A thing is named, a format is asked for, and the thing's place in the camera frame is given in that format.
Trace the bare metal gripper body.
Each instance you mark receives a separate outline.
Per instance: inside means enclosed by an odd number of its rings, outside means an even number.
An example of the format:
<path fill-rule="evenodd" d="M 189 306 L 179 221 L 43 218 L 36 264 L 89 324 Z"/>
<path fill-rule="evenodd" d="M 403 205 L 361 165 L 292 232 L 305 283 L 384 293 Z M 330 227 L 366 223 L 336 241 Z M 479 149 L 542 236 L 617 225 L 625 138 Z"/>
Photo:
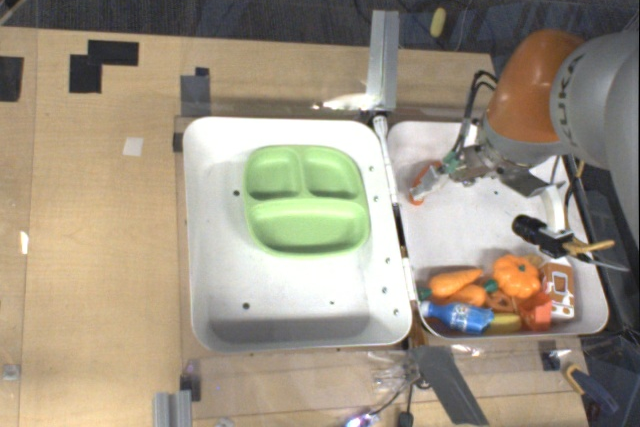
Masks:
<path fill-rule="evenodd" d="M 489 145 L 472 145 L 449 152 L 441 164 L 443 174 L 465 186 L 482 178 L 496 178 L 505 170 L 505 161 Z"/>

